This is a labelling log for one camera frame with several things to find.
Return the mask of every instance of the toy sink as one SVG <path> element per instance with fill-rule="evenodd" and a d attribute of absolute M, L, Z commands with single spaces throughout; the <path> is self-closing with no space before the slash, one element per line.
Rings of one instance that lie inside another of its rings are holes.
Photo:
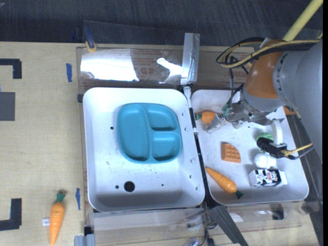
<path fill-rule="evenodd" d="M 196 207 L 205 197 L 189 107 L 174 89 L 83 97 L 88 197 L 101 212 Z"/>

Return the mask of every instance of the yellow clip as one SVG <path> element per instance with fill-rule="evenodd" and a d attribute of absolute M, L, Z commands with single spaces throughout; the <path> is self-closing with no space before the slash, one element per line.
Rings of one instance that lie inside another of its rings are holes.
<path fill-rule="evenodd" d="M 94 44 L 94 48 L 90 48 L 88 41 L 86 41 L 86 46 L 87 46 L 87 49 L 89 52 L 96 52 L 96 50 L 97 50 L 96 43 L 93 42 L 93 44 Z"/>

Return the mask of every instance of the blue tape piece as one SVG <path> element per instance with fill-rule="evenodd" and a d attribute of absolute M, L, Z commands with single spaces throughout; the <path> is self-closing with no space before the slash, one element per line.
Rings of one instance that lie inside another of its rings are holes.
<path fill-rule="evenodd" d="M 80 189 L 79 188 L 76 188 L 75 197 L 76 197 L 77 207 L 80 210 L 81 204 L 80 204 Z"/>
<path fill-rule="evenodd" d="M 73 82 L 73 80 L 72 80 L 72 65 L 69 64 L 69 63 L 66 63 L 66 74 L 67 74 L 68 82 Z"/>

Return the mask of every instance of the gray square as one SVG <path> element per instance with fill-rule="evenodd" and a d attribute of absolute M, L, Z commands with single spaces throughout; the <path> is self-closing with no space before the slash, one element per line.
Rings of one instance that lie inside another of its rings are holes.
<path fill-rule="evenodd" d="M 15 92 L 0 92 L 0 121 L 15 121 Z"/>

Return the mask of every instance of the black drain hole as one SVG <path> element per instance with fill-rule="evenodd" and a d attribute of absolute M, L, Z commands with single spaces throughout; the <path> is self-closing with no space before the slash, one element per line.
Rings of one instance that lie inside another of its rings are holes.
<path fill-rule="evenodd" d="M 127 191 L 127 192 L 133 192 L 134 191 L 134 183 L 132 181 L 127 181 L 125 182 L 124 184 L 124 189 Z"/>

